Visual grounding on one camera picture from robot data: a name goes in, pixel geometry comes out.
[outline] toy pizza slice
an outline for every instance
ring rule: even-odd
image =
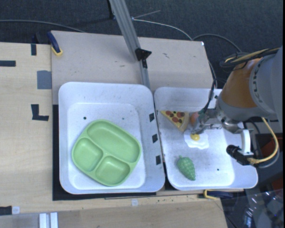
[[[181,132],[186,130],[190,118],[188,112],[161,111],[161,114],[167,117]]]

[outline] pepperoni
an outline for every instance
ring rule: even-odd
[[[177,114],[176,114],[178,117],[183,117],[184,115],[185,115],[185,113],[184,112],[177,112]]]

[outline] green plate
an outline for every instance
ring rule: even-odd
[[[72,160],[83,173],[106,186],[122,184],[142,153],[139,141],[107,120],[91,122],[72,149]]]

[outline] green toy vegetable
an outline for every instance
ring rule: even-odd
[[[195,168],[192,160],[189,157],[180,156],[177,161],[177,167],[181,173],[189,180],[195,180]]]

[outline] white container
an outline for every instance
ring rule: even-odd
[[[59,168],[61,186],[72,194],[156,192],[165,182],[154,101],[143,85],[69,82],[59,99]],[[71,151],[92,121],[108,120],[133,135],[142,146],[141,157],[128,179],[108,187],[83,174]]]
[[[208,101],[209,89],[161,87],[154,93],[157,121],[165,158],[168,180],[179,190],[205,189],[249,189],[257,184],[258,176],[254,167],[242,166],[231,158],[228,145],[241,146],[240,134],[232,134],[225,129],[206,130],[207,146],[189,147],[181,133],[160,113],[161,110],[196,112]],[[214,108],[215,99],[209,108]],[[192,159],[196,180],[183,176],[176,163],[179,156]]]

